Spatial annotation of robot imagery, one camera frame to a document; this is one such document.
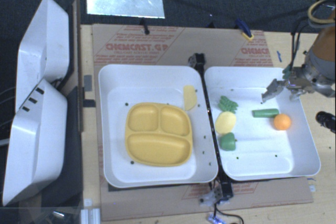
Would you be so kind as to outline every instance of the yellow wire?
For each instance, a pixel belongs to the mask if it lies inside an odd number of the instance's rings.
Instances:
[[[326,2],[327,0],[320,0],[317,1],[316,3],[312,4],[309,9],[308,9],[308,18],[317,24],[320,25],[324,25],[324,24],[334,24],[335,23],[335,18],[331,18],[331,19],[318,19],[316,17],[313,16],[312,12],[321,4],[323,4],[324,2]]]

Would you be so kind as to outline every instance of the yellow cheese slice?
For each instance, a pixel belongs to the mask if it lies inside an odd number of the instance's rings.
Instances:
[[[186,85],[183,87],[184,110],[192,109],[197,103],[197,95],[194,86]]]
[[[215,122],[215,130],[219,134],[227,134],[231,132],[236,124],[236,119],[236,115],[232,112],[222,112]]]

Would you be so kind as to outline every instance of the white plastic container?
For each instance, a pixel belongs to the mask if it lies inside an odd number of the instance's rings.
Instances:
[[[15,112],[41,79],[63,79],[69,61],[68,14],[54,0],[42,0],[19,47]]]
[[[67,100],[46,80],[16,113],[10,131],[3,205],[31,197],[60,175]]]
[[[190,159],[173,167],[155,167],[133,162],[125,148],[125,124],[135,104],[154,102],[184,106],[183,87],[197,90],[197,105],[187,111],[193,130]],[[118,188],[204,183],[218,172],[211,127],[202,82],[190,67],[108,65],[99,72],[106,180]]]
[[[320,169],[301,101],[290,101],[290,91],[284,89],[262,103],[261,94],[274,78],[282,79],[281,68],[210,67],[205,72],[214,121],[221,113],[221,95],[239,105],[232,130],[236,149],[220,150],[223,169],[234,180],[310,176]],[[252,110],[272,108],[291,117],[289,129],[278,131],[273,127],[273,119],[252,116]]]

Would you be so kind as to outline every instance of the wooden table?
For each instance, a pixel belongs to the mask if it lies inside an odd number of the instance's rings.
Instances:
[[[290,62],[291,36],[289,33],[265,33],[272,61],[275,67],[285,68]],[[301,34],[300,51],[297,54],[295,66],[304,62],[303,51],[308,50],[316,38],[316,34]],[[82,63],[83,73],[93,73],[92,60],[92,31],[90,26],[82,25]],[[277,51],[281,53],[279,61]],[[87,99],[95,99],[95,91],[87,93]],[[335,113],[335,98],[327,99],[319,93],[305,94],[301,102],[313,135],[320,160],[321,170],[309,181],[312,185],[314,202],[309,204],[276,206],[228,211],[229,214],[238,214],[248,224],[307,224],[307,223],[334,223],[336,219],[336,172],[335,172],[335,135],[328,129],[321,127],[315,120],[319,111]],[[96,131],[95,108],[84,108],[84,132],[82,133],[83,181],[84,199],[89,197],[93,208],[100,207],[100,188],[98,170],[98,146]],[[209,223],[206,220],[208,213],[151,217],[142,219],[116,220],[105,224],[201,224]],[[221,217],[227,223],[239,223],[233,217]]]

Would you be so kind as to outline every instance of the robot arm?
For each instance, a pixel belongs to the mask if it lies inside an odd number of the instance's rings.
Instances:
[[[326,20],[312,16],[314,9],[325,1],[319,1],[308,10],[309,23],[313,27],[320,27],[315,42],[306,53],[304,64],[301,67],[289,65],[284,72],[284,80],[274,79],[261,95],[266,102],[278,95],[284,88],[291,91],[291,99],[295,100],[304,93],[319,92],[326,97],[335,97],[332,85],[335,83],[335,8]]]

